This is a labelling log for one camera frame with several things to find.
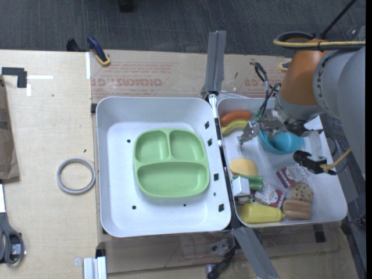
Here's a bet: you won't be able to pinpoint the red and white packet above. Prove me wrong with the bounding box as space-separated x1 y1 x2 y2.
276 163 310 189

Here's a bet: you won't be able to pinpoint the yellow round bread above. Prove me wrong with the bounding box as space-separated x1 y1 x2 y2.
229 158 259 177

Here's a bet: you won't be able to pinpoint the grey handled scissors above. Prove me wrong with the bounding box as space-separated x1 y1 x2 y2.
0 212 27 266

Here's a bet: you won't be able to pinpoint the blue bowl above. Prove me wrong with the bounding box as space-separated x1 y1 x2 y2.
258 128 305 155

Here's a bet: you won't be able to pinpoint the grey tape roll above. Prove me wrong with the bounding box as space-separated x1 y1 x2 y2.
56 157 96 195

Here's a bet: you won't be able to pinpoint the brown paper bag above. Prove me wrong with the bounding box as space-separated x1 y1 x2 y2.
0 75 21 183

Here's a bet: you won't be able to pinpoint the black cylinder on white bracket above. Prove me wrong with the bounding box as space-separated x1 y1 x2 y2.
292 128 329 176

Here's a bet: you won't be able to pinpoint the white plastic tray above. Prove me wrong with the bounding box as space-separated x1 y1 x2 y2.
95 96 232 238
216 97 349 229

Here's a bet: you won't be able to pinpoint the green divided plate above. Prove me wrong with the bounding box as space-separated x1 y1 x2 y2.
133 128 211 199

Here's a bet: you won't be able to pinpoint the chocolate chip biscuit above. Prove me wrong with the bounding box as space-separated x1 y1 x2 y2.
290 182 314 203

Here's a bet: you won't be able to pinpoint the red and white carton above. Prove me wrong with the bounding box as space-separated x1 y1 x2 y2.
252 183 287 209

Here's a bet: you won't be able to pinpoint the green beans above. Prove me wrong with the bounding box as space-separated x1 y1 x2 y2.
232 174 264 192

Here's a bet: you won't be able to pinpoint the white cube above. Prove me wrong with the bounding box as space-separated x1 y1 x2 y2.
231 176 252 198

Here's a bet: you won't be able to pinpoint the brown cardboard board red print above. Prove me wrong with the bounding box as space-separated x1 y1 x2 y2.
90 49 341 274

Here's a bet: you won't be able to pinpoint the yellow squeeze bottle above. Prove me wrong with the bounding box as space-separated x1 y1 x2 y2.
241 202 287 224

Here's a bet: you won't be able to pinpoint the tan hot dog bun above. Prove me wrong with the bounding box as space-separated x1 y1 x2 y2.
282 199 313 221

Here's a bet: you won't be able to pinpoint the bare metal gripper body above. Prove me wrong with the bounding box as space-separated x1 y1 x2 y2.
255 108 306 136

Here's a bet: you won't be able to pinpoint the yellow banana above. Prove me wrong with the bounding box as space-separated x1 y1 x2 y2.
221 120 249 137

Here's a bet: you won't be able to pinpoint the orange sausage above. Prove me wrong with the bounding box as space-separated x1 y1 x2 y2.
219 110 252 127

